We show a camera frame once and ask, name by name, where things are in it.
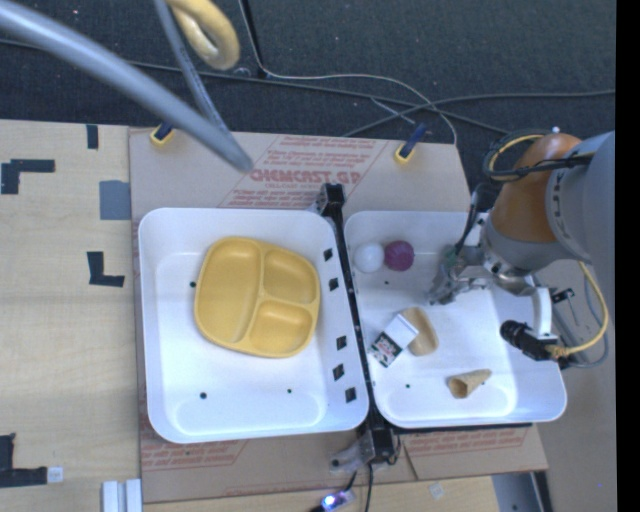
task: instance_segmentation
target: white ball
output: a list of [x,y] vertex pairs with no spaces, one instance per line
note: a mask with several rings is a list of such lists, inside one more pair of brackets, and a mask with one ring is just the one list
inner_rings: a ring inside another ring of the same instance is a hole
[[384,264],[384,247],[375,242],[362,244],[353,254],[353,261],[360,272],[375,272]]

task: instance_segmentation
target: purple ball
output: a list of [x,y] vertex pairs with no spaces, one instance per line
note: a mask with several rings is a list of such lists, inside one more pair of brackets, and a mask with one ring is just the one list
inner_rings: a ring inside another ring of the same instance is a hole
[[413,246],[404,240],[396,240],[384,247],[384,263],[391,270],[408,270],[414,257]]

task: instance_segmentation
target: black connector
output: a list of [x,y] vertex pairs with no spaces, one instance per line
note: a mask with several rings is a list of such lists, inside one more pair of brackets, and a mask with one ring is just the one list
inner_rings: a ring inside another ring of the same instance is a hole
[[556,340],[539,340],[529,334],[528,330],[529,326],[527,324],[516,322],[515,320],[507,320],[500,327],[500,336],[535,361],[551,359],[551,353],[546,349],[546,346],[555,344]]

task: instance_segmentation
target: robotic hand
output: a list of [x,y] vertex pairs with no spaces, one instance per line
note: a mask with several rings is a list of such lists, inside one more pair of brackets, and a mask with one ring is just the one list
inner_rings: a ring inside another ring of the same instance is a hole
[[[493,170],[507,148],[531,139],[536,140],[513,170]],[[584,141],[561,133],[513,134],[492,147],[484,167],[504,184],[484,217],[472,195],[465,232],[445,249],[429,302],[448,304],[459,293],[491,285],[518,296],[535,295],[535,272],[555,260],[574,259],[585,272],[584,263],[593,265],[603,309],[615,323],[615,132]],[[479,244],[465,245],[478,224]],[[506,330],[517,331],[514,326]],[[566,355],[548,352],[555,358]]]

